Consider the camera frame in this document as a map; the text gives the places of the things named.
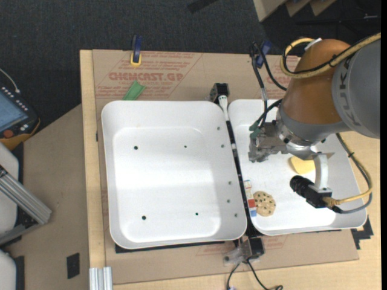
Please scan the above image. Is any white plastic tray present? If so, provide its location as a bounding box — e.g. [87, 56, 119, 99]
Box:
[227, 98, 368, 236]
[100, 100, 249, 250]

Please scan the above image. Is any white red and blue carton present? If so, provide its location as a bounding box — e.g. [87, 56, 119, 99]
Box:
[242, 179, 258, 218]

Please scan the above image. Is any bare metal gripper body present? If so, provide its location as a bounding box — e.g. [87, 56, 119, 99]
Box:
[253, 120, 317, 160]

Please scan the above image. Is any thin black and white rod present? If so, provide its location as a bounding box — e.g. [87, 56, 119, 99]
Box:
[218, 94, 258, 236]

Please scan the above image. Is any chocolate chip biscuit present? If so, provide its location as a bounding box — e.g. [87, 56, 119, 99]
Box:
[252, 190, 277, 218]

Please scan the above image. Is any black cylinder on white bracket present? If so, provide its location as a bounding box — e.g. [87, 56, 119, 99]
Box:
[289, 152, 336, 209]

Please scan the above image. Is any pale yellow chip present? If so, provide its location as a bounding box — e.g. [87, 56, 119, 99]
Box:
[287, 156, 316, 176]

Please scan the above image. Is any brown cardboard board, red print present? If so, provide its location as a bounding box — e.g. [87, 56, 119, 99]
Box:
[92, 49, 360, 285]

